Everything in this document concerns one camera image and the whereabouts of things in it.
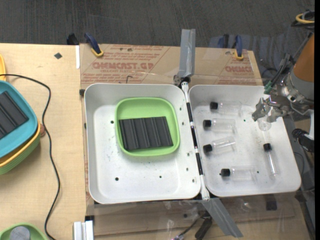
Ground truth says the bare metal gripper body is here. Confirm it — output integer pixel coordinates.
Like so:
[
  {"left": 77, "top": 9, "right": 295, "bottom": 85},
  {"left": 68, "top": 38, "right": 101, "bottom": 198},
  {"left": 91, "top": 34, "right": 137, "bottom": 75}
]
[{"left": 268, "top": 83, "right": 314, "bottom": 116}]

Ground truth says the white plastic tray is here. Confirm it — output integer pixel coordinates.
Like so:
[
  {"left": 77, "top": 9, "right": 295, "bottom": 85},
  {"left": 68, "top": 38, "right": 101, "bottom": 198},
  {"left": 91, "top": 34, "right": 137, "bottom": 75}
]
[
  {"left": 83, "top": 82, "right": 202, "bottom": 205},
  {"left": 187, "top": 84, "right": 302, "bottom": 198}
]

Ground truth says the yellow plate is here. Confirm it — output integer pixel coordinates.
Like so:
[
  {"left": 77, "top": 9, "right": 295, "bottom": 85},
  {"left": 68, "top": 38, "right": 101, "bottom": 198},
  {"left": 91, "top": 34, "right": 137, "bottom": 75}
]
[
  {"left": 0, "top": 120, "right": 41, "bottom": 169},
  {"left": 0, "top": 53, "right": 7, "bottom": 82}
]

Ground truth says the black cylinder on white bracket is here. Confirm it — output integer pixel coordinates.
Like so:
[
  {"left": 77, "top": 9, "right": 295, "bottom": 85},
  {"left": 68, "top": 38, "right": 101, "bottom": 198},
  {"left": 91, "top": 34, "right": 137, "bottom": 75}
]
[{"left": 291, "top": 108, "right": 315, "bottom": 153}]

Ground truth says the blue plate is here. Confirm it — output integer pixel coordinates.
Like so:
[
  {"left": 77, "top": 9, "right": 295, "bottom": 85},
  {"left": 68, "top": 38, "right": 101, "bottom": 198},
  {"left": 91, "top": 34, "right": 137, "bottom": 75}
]
[{"left": 0, "top": 79, "right": 39, "bottom": 159}]

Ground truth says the thin clear bottle black cap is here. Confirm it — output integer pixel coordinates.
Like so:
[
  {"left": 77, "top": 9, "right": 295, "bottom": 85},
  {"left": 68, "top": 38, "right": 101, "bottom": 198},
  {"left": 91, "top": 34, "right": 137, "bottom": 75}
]
[{"left": 262, "top": 142, "right": 281, "bottom": 179}]

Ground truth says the grey metal cylinder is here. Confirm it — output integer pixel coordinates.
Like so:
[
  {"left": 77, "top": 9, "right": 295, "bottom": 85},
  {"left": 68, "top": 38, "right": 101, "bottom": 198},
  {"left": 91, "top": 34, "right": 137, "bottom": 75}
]
[{"left": 9, "top": 225, "right": 32, "bottom": 240}]

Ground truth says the thin black and white rod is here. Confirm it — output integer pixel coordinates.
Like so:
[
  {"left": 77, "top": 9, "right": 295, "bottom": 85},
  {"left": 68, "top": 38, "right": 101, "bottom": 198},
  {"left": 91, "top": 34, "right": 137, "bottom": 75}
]
[{"left": 180, "top": 81, "right": 211, "bottom": 201}]

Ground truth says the green plate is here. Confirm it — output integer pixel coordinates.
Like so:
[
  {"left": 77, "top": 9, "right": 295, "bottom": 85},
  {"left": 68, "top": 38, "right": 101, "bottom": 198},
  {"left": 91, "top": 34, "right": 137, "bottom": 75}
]
[
  {"left": 0, "top": 222, "right": 49, "bottom": 240},
  {"left": 0, "top": 132, "right": 42, "bottom": 176},
  {"left": 114, "top": 96, "right": 181, "bottom": 157}
]

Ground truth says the clear plastic bottle black cap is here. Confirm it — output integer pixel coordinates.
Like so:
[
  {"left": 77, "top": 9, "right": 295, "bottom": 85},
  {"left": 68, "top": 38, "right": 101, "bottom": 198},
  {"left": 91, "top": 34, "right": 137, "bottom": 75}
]
[
  {"left": 209, "top": 100, "right": 243, "bottom": 117},
  {"left": 202, "top": 136, "right": 237, "bottom": 155},
  {"left": 219, "top": 165, "right": 259, "bottom": 183},
  {"left": 202, "top": 117, "right": 237, "bottom": 134}
]

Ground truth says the black ribbed holder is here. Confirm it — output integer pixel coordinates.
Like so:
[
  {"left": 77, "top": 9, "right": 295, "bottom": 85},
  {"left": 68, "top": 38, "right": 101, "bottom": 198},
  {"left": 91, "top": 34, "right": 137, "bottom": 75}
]
[
  {"left": 118, "top": 116, "right": 174, "bottom": 152},
  {"left": 0, "top": 90, "right": 29, "bottom": 140}
]

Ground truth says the brown cardboard board red print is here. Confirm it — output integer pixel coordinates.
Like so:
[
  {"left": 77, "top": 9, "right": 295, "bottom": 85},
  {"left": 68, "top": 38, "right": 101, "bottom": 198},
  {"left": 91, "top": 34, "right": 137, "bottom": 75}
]
[{"left": 78, "top": 43, "right": 296, "bottom": 237}]

